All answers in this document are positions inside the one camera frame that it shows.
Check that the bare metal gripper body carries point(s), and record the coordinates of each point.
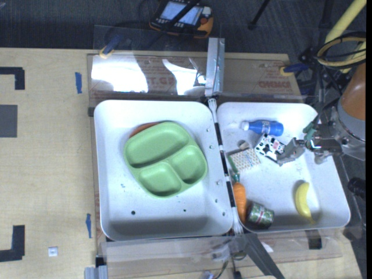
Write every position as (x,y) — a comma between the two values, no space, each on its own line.
(327,145)

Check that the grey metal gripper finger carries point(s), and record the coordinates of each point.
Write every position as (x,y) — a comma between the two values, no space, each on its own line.
(293,145)
(290,158)

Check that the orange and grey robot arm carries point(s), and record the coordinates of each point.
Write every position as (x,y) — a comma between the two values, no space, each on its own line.
(353,97)

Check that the black and white carton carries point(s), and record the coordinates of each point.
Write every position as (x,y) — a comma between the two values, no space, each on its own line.
(268,147)

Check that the white plastic tray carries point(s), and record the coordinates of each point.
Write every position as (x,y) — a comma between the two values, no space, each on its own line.
(276,185)
(162,216)

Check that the blue bottle white cap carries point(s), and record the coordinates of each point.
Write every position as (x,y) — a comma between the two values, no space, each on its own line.
(267,127)

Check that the yellow banana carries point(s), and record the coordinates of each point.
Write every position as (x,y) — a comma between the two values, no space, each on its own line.
(302,199)

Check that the orange patterned packet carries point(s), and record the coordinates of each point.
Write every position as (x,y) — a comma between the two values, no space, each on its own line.
(244,160)

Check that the orange carrot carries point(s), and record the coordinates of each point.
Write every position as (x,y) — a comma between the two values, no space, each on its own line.
(240,196)

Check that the green can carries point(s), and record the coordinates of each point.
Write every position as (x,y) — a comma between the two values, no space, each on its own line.
(260,216)

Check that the green divided plate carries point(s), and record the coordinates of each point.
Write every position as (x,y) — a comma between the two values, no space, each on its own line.
(165,158)

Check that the orange plate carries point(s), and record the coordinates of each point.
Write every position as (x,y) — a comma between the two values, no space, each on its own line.
(141,127)

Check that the small white square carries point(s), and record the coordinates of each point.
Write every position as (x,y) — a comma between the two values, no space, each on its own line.
(53,251)

